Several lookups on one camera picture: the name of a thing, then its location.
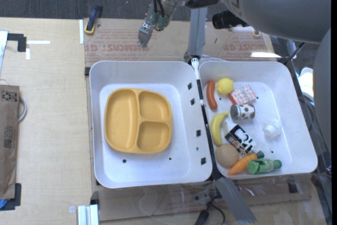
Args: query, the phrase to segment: toy lemon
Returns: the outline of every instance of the toy lemon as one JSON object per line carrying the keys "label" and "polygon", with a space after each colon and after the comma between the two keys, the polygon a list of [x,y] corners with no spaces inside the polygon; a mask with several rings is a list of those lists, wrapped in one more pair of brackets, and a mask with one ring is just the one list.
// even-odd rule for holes
{"label": "toy lemon", "polygon": [[218,80],[217,85],[216,85],[216,90],[219,94],[229,94],[232,92],[234,88],[234,83],[231,79],[229,78],[222,78]]}

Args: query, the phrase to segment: green bottle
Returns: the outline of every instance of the green bottle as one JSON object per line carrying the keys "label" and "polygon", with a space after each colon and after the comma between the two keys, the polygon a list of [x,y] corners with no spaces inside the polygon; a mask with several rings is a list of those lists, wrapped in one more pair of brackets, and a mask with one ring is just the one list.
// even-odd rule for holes
{"label": "green bottle", "polygon": [[257,159],[251,160],[247,164],[247,170],[250,174],[260,174],[260,173],[268,173],[274,169],[278,169],[282,166],[282,162],[280,160],[270,160],[270,159]]}

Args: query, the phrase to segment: light wood surface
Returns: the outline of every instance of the light wood surface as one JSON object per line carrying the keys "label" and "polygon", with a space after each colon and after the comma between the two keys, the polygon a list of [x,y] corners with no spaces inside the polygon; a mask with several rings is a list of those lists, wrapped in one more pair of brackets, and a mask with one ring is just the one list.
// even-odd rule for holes
{"label": "light wood surface", "polygon": [[[31,59],[7,42],[1,78],[18,85],[27,103],[19,124],[17,177],[21,205],[0,212],[0,225],[75,225],[70,206],[89,205],[92,195],[90,136],[87,110],[84,47],[78,20],[0,18],[0,30],[24,34],[27,40],[50,41],[30,45]],[[318,194],[311,198],[251,206],[258,224],[326,224]],[[237,224],[225,210],[228,224]],[[102,224],[194,224],[199,213],[185,213]],[[219,224],[211,212],[207,224]]]}

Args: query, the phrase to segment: brown paper bag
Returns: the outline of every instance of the brown paper bag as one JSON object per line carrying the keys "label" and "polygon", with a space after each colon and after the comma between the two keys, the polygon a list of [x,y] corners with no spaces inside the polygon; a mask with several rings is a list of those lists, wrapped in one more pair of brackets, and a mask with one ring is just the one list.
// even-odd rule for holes
{"label": "brown paper bag", "polygon": [[0,85],[0,200],[15,197],[19,86]]}

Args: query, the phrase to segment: small can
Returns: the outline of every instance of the small can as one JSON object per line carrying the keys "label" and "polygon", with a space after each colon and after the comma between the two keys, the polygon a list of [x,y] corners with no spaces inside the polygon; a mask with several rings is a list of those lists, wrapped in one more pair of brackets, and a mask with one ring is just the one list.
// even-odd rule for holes
{"label": "small can", "polygon": [[255,107],[249,104],[233,104],[231,106],[232,120],[253,119],[255,117]]}

